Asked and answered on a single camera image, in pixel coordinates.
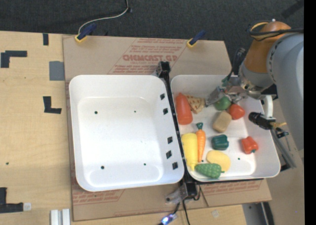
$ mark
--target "white tray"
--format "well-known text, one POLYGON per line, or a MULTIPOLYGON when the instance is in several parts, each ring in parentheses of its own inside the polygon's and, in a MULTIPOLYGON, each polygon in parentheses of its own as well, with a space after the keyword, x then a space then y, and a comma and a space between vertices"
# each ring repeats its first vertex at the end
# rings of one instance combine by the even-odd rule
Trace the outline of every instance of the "white tray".
MULTIPOLYGON (((217 86, 221 85, 221 80, 225 76, 218 75, 180 75, 171 80, 171 90, 173 98, 181 92, 197 97, 206 98, 217 86)), ((227 130, 223 133, 227 135, 229 148, 223 151, 231 160, 230 169, 221 174, 219 179, 209 178, 192 171, 188 167, 190 175, 198 181, 224 181, 224 180, 251 180, 258 178, 275 177, 280 172, 280 162, 277 151, 270 134, 254 123, 250 122, 248 115, 250 112, 261 112, 263 108, 259 100, 248 97, 240 101, 239 105, 246 111, 242 119, 232 120, 227 130), (247 155, 243 152, 240 140, 252 136, 258 143, 259 149, 255 153, 247 155)), ((203 162, 206 161, 206 154, 212 150, 211 139, 220 135, 212 128, 212 124, 219 111, 213 105, 204 108, 200 113, 193 114, 193 122, 189 125, 179 125, 180 134, 195 133, 198 129, 196 123, 203 122, 203 130, 206 133, 206 146, 203 154, 203 162)))
POLYGON ((176 183, 184 165, 164 82, 81 75, 69 85, 78 184, 101 191, 176 183))

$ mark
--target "black cable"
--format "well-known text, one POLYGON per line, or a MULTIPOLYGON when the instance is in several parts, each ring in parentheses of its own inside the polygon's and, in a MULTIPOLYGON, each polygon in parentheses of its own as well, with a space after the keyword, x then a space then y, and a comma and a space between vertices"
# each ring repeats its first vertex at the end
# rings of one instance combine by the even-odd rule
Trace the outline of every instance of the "black cable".
POLYGON ((195 201, 198 201, 199 198, 201 197, 201 193, 202 193, 202 189, 201 189, 201 186, 199 185, 199 190, 198 190, 198 195, 197 195, 197 198, 195 199, 195 197, 193 198, 195 201))
POLYGON ((94 20, 90 20, 90 21, 84 23, 83 25, 81 25, 81 26, 79 27, 78 34, 80 34, 81 29, 82 29, 84 26, 86 26, 87 24, 90 24, 90 23, 92 23, 92 22, 99 21, 99 20, 117 18, 117 17, 120 17, 120 16, 124 15, 124 14, 127 13, 127 12, 131 12, 131 9, 130 9, 130 7, 129 7, 129 5, 128 5, 128 0, 125 0, 125 4, 126 4, 126 9, 125 9, 121 14, 118 14, 118 15, 116 15, 116 16, 102 17, 102 18, 97 18, 97 19, 94 19, 94 20))
POLYGON ((290 29, 284 29, 284 30, 280 29, 277 31, 269 31, 269 32, 253 31, 255 28, 266 25, 268 23, 270 23, 269 20, 255 21, 248 25, 248 28, 246 29, 246 31, 251 37, 253 37, 257 41, 262 41, 262 40, 265 40, 266 38, 276 37, 284 33, 304 33, 304 28, 290 28, 290 29))
POLYGON ((177 204, 176 209, 174 210, 174 212, 172 213, 173 215, 179 210, 180 207, 180 202, 177 204))
POLYGON ((185 199, 182 200, 182 205, 183 205, 184 212, 186 213, 186 218, 187 218, 188 225, 190 225, 189 217, 188 217, 188 213, 187 213, 187 208, 186 208, 186 204, 184 203, 184 201, 185 201, 185 199))

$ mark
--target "black tape mark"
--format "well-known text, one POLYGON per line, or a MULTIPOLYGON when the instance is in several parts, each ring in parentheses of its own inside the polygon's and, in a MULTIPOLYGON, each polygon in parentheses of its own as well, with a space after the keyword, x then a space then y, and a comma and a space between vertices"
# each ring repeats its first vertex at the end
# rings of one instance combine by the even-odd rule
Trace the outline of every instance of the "black tape mark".
POLYGON ((43 45, 48 45, 48 34, 43 33, 43 45))
POLYGON ((0 205, 6 203, 6 187, 0 187, 0 205))
POLYGON ((27 51, 15 51, 15 50, 6 50, 5 53, 10 57, 27 57, 27 51))
POLYGON ((1 53, 0 68, 8 68, 10 64, 10 57, 27 57, 27 51, 5 51, 1 53))
POLYGON ((288 18, 290 15, 292 15, 294 12, 298 11, 300 8, 304 7, 304 0, 299 0, 286 10, 284 10, 281 15, 284 18, 288 18))
POLYGON ((0 68, 8 68, 10 63, 10 56, 5 53, 1 53, 0 68))
POLYGON ((6 203, 6 187, 0 187, 0 214, 15 213, 23 211, 23 203, 7 204, 6 203))
POLYGON ((44 96, 44 112, 61 114, 61 108, 51 108, 51 96, 44 96))

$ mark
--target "white cable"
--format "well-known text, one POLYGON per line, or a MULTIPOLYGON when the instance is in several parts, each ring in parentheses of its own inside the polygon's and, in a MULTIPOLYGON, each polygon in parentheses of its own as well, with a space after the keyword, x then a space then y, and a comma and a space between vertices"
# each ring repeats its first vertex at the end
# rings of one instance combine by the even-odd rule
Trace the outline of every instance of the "white cable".
POLYGON ((81 30, 85 25, 87 25, 87 24, 89 24, 89 23, 91 23, 91 22, 95 22, 95 21, 99 21, 99 20, 105 20, 105 19, 111 19, 111 18, 117 18, 117 17, 120 17, 120 16, 124 15, 124 14, 128 11, 128 9, 129 9, 128 0, 126 0, 126 6, 127 6, 127 7, 126 7, 125 11, 123 11, 123 12, 122 12, 121 14, 119 14, 119 15, 112 16, 112 17, 102 17, 102 18, 90 20, 90 21, 84 23, 83 25, 80 26, 80 28, 79 28, 79 30, 78 30, 78 34, 80 34, 80 30, 81 30))

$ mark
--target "toy pizza slice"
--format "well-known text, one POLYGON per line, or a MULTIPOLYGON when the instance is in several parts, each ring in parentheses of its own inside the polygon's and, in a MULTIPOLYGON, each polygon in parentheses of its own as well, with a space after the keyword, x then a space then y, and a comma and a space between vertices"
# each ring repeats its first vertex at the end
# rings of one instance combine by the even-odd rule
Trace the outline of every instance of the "toy pizza slice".
POLYGON ((185 95, 193 113, 197 114, 205 107, 205 98, 185 95))

